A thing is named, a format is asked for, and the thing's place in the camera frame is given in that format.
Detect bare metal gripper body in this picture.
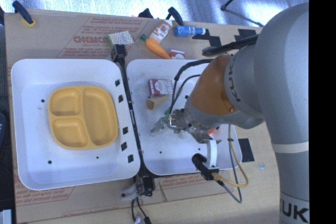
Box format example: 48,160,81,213
166,109,210,142

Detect brown cone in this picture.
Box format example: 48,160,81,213
145,95,170,111

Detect white plastic tray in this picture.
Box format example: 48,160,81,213
10,58,141,191
125,59,243,177

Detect thin black and white rod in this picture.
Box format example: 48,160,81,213
118,54,148,179

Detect red and white carton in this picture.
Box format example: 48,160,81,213
147,78,174,98

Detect yellow divided plate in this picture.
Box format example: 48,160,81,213
47,85,120,151

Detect small red carton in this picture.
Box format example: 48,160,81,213
169,49,186,60

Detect orange carrot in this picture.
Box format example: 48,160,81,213
139,34,172,60

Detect blue bottle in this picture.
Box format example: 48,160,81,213
173,25,206,38

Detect orange and white bottle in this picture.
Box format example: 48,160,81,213
149,19,174,41

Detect colourful patterned box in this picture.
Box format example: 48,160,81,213
107,30,135,48

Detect brown cardboard board, red print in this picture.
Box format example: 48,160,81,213
4,9,264,224

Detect black cylinder on white bracket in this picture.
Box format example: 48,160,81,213
191,138,220,182

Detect black block with thin wires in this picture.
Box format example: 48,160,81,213
110,44,128,61
133,174,156,197

